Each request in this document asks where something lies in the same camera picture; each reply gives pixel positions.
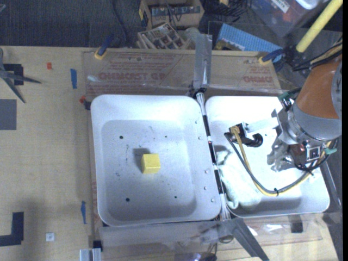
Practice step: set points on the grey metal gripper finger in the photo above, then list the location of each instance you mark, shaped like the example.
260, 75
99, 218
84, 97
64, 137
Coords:
274, 154
284, 165

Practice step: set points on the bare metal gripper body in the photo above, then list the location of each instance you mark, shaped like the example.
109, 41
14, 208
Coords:
304, 145

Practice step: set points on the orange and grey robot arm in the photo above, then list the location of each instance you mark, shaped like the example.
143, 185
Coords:
315, 99

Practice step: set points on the white plastic tray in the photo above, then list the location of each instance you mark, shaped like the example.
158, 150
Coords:
152, 189
282, 202

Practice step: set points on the white cloth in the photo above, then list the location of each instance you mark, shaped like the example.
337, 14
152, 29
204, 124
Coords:
237, 185

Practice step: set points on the thin black and white rod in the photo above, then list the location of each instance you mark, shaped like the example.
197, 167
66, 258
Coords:
208, 135

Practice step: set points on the yellow cube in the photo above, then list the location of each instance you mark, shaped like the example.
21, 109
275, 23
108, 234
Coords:
150, 163

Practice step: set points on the black cylinder on white bracket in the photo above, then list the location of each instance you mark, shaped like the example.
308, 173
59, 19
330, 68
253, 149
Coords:
248, 135

